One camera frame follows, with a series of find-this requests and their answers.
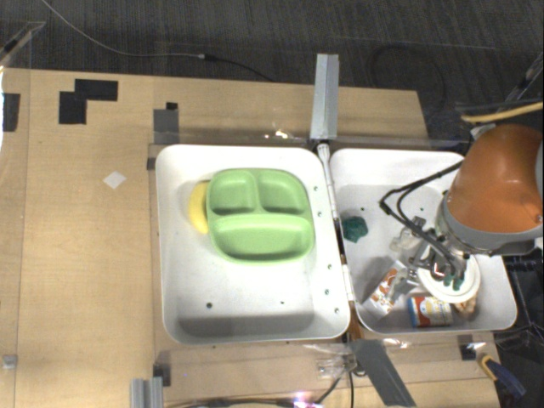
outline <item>dark floor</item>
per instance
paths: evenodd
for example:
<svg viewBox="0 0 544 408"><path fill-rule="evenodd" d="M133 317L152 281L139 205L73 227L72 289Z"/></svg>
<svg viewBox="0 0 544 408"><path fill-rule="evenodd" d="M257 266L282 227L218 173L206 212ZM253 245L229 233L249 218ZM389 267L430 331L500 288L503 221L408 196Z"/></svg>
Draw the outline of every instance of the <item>dark floor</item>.
<svg viewBox="0 0 544 408"><path fill-rule="evenodd" d="M543 44L544 0L46 1L118 50L213 54L277 82L312 83L315 54L339 54L343 86L416 89L428 131L437 139L465 139L454 106L504 100ZM220 61L113 53L76 33L39 0L0 0L0 42L22 21L47 22L33 41L35 68L262 80ZM540 80L531 95L541 97L541 86ZM541 289L535 295L541 301ZM514 372L523 375L525 354L518 353L520 360L515 355L510 351L505 362L510 358ZM535 389L536 402L520 406L541 406L538 358L531 360L536 369L530 379L540 393Z"/></svg>

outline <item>green plate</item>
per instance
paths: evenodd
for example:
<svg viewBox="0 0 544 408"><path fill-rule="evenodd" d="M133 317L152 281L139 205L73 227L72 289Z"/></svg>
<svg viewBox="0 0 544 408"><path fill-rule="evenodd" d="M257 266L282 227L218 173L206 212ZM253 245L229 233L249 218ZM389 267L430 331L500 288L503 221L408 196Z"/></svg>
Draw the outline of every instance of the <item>green plate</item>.
<svg viewBox="0 0 544 408"><path fill-rule="evenodd" d="M305 256L315 233L308 196L294 175L276 169L230 169L207 188L212 243L235 262L285 262Z"/></svg>

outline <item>white diamond sticker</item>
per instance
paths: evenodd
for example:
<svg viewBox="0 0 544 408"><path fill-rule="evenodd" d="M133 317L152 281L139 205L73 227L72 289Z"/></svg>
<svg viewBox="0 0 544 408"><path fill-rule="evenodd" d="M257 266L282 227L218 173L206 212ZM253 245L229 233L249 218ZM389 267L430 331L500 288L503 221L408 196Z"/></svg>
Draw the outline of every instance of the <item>white diamond sticker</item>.
<svg viewBox="0 0 544 408"><path fill-rule="evenodd" d="M125 177L123 174L119 173L118 171L114 171L110 175L108 175L106 178L104 178L104 183L106 183L108 186L110 186L113 190L117 189L123 181L125 181L127 177Z"/></svg>

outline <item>brown object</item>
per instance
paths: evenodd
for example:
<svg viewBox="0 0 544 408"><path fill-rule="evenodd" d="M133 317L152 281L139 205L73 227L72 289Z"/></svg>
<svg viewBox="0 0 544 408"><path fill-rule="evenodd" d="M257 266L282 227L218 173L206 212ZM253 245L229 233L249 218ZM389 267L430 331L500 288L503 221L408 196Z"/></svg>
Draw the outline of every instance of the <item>brown object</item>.
<svg viewBox="0 0 544 408"><path fill-rule="evenodd" d="M520 233L542 224L536 154L542 135L518 124L498 126L468 152L448 194L451 215L490 233Z"/></svg>

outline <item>gray metal strip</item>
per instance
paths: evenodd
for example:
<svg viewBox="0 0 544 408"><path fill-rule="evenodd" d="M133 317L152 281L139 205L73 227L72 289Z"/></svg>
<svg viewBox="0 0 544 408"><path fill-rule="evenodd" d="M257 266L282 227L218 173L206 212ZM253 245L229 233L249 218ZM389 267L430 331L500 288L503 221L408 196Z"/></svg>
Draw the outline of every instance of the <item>gray metal strip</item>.
<svg viewBox="0 0 544 408"><path fill-rule="evenodd" d="M386 406L416 406L379 340L356 340L349 345Z"/></svg>
<svg viewBox="0 0 544 408"><path fill-rule="evenodd" d="M310 139L326 140L337 137L339 76L338 55L318 54Z"/></svg>
<svg viewBox="0 0 544 408"><path fill-rule="evenodd" d="M162 378L153 377L149 381L133 379L130 383L130 407L164 408Z"/></svg>

